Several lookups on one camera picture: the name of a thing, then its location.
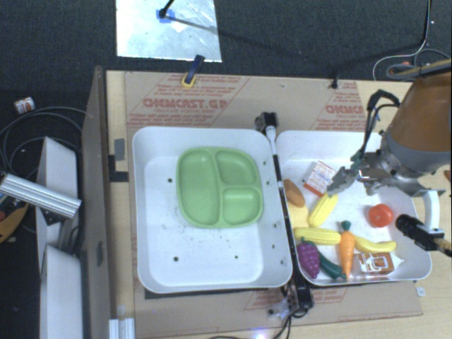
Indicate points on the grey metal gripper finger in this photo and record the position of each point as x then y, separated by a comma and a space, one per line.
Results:
344, 173
337, 186

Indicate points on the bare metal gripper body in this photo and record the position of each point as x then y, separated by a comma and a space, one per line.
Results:
383, 173

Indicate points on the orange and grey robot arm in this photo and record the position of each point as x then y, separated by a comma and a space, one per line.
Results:
423, 118

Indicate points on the orange and white carton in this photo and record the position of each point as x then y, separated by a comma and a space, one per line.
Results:
319, 177

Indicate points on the white plastic tray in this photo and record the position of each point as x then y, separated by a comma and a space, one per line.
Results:
356, 203
208, 253

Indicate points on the yellow corn cob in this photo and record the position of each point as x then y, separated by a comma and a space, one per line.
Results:
316, 236
322, 209

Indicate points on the orange tomato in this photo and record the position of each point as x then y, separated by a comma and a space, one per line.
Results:
380, 215

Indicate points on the brown bread roll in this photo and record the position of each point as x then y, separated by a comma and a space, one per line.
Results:
295, 193

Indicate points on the pale yellow flat slice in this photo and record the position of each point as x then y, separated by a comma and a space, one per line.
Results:
299, 218

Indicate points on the thin black and white rod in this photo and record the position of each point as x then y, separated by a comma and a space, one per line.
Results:
282, 196

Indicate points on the orange carrot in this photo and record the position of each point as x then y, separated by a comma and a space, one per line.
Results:
346, 251

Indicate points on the yellow banana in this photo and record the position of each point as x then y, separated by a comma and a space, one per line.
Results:
376, 246

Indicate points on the purple grapes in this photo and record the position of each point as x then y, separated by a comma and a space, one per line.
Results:
309, 260

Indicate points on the dark green vegetable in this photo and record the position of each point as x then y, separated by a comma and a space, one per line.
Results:
331, 268

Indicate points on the brown and white carton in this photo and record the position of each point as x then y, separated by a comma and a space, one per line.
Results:
374, 264

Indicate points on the green divided plate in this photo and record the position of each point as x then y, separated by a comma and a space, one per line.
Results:
219, 187

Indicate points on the brown cardboard board red print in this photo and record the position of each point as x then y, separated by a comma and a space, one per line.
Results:
229, 101

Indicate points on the orange and white can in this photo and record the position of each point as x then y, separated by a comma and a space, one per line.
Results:
24, 105

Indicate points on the black cylinder on white bracket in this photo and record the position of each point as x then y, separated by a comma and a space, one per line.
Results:
416, 230

